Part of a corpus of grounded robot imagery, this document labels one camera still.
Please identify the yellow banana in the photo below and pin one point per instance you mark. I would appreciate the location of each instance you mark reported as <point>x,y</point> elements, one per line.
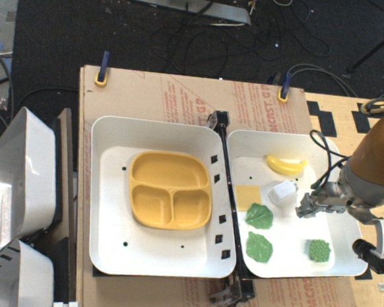
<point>283,166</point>

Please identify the brown cardboard board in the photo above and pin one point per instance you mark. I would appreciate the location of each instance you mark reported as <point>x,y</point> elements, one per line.
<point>143,96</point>

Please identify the green bumpy round toy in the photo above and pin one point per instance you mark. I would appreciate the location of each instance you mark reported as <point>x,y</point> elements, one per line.
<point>320,250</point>

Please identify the green lettuce leaf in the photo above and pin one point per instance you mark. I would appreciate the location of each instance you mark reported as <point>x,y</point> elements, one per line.
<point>259,247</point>
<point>259,216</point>

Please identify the thin black rod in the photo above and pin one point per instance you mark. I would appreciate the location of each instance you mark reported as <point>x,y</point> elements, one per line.
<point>233,199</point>

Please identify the yellow cheese slice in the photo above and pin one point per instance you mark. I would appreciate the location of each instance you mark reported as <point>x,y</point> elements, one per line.
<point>246,197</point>

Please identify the black cylinder on white bracket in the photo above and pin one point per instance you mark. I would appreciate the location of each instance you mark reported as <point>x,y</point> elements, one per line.
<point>369,253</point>

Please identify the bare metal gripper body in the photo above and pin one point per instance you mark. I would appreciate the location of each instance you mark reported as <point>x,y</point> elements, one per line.
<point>332,197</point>

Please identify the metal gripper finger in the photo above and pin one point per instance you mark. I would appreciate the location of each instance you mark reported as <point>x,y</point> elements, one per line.
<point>307,199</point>
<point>304,212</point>

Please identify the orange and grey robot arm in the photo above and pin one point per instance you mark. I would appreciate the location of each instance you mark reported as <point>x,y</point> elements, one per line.
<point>375,154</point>

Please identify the small white bottle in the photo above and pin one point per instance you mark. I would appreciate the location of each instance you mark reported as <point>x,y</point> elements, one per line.
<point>283,192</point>

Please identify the yellow divided plate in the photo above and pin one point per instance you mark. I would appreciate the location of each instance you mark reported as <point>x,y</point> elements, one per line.
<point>170,191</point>

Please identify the white plastic tray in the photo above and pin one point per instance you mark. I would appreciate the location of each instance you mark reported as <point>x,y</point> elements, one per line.
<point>16,281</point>
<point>14,182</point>
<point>114,209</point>
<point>292,230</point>

